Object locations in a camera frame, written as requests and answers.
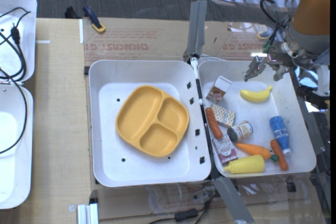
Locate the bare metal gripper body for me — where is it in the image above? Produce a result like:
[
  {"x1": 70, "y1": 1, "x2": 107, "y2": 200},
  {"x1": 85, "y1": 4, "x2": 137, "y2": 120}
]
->
[{"x1": 265, "y1": 38, "x2": 320, "y2": 68}]

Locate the yellow banana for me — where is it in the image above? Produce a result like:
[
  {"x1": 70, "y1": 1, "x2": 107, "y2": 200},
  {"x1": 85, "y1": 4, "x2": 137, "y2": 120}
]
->
[{"x1": 239, "y1": 86, "x2": 274, "y2": 103}]

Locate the white and brown carton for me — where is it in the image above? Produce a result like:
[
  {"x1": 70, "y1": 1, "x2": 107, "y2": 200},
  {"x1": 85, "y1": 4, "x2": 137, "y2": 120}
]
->
[{"x1": 205, "y1": 76, "x2": 233, "y2": 104}]

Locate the white plastic tray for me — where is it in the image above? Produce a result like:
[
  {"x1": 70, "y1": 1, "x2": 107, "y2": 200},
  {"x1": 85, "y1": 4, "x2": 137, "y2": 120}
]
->
[
  {"x1": 88, "y1": 59, "x2": 212, "y2": 188},
  {"x1": 197, "y1": 60, "x2": 318, "y2": 179}
]

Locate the yellow patterned packet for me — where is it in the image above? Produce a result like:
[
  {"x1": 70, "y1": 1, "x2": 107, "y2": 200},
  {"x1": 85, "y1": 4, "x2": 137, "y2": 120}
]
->
[{"x1": 211, "y1": 103, "x2": 237, "y2": 129}]

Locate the blue bottle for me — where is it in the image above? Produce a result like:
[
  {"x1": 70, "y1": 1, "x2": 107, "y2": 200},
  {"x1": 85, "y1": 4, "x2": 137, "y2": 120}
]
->
[{"x1": 269, "y1": 115, "x2": 292, "y2": 155}]

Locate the small white and yellow can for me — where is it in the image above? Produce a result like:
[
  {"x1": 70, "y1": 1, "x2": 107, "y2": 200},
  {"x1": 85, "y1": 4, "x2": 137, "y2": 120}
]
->
[{"x1": 226, "y1": 120, "x2": 254, "y2": 143}]

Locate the orange sausage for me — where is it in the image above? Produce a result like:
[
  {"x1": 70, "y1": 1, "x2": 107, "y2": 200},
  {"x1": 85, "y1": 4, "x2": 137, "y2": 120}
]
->
[
  {"x1": 205, "y1": 107, "x2": 224, "y2": 140},
  {"x1": 270, "y1": 139, "x2": 289, "y2": 172}
]

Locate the orange carrot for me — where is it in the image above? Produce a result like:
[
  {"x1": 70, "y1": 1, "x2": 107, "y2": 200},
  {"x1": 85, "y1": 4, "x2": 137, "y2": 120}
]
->
[{"x1": 235, "y1": 142, "x2": 279, "y2": 164}]

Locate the yellow squeeze bottle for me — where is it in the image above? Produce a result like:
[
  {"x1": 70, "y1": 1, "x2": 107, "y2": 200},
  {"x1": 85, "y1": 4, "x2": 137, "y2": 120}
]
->
[{"x1": 223, "y1": 154, "x2": 266, "y2": 175}]

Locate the brown cardboard board red print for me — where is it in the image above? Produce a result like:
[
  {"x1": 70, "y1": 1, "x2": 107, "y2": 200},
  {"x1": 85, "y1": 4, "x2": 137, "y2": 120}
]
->
[{"x1": 82, "y1": 17, "x2": 317, "y2": 220}]

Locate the yellow divided plate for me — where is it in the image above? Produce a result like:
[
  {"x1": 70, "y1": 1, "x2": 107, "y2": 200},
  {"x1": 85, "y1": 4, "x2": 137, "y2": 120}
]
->
[{"x1": 115, "y1": 84, "x2": 191, "y2": 158}]

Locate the black cylinder on white bracket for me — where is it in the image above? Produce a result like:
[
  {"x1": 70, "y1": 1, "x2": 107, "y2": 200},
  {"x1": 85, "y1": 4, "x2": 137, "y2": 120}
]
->
[{"x1": 297, "y1": 65, "x2": 331, "y2": 110}]

